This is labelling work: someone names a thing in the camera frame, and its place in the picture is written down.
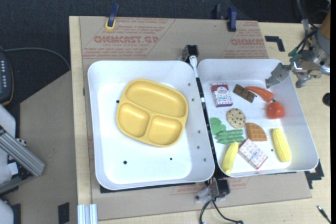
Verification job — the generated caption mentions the yellow divided plate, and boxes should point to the yellow divided plate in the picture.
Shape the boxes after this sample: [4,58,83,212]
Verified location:
[115,78,190,148]

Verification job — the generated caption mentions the brown cardboard board, red print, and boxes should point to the brown cardboard board, red print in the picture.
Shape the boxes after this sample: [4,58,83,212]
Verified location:
[78,16,313,221]

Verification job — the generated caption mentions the brown waffle piece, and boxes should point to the brown waffle piece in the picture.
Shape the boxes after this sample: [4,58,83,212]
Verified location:
[245,122,268,142]

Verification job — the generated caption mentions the yellow banana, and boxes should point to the yellow banana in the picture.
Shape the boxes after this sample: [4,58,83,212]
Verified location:
[221,141,240,175]

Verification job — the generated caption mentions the black block with thin wires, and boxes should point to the black block with thin wires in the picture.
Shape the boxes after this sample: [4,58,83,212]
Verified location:
[183,44,199,61]
[193,178,232,205]

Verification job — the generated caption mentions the pink and white carton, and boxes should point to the pink and white carton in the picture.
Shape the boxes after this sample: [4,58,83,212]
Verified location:
[237,138,269,170]

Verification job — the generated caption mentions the thin black and white rod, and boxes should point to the thin black and white rod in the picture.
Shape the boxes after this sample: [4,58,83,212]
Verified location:
[189,55,219,182]

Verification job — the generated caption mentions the green beans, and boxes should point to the green beans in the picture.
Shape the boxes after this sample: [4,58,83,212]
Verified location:
[215,129,246,145]

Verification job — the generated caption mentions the orange carrot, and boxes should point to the orange carrot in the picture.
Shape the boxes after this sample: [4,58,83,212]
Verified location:
[245,86,275,103]

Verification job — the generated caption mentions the yellow corn cob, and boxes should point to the yellow corn cob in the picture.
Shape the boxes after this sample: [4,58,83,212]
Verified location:
[271,127,292,163]

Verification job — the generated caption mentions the beige chocolate chip biscuit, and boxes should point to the beige chocolate chip biscuit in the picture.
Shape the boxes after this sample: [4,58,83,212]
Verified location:
[226,108,247,130]

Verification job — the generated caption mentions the white plastic tray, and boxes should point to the white plastic tray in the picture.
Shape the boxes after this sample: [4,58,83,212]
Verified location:
[87,60,216,191]
[196,58,320,178]

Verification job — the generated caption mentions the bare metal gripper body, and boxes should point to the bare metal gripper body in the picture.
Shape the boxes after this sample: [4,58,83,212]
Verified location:
[289,47,331,80]

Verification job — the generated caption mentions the brown chocolate bar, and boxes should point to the brown chocolate bar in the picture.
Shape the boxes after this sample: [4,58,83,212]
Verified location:
[232,83,258,103]

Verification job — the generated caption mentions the orange tomato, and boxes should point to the orange tomato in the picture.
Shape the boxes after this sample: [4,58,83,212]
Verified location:
[266,99,286,120]

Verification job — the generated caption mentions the red and white carton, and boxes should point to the red and white carton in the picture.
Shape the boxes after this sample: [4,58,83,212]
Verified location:
[210,82,234,108]

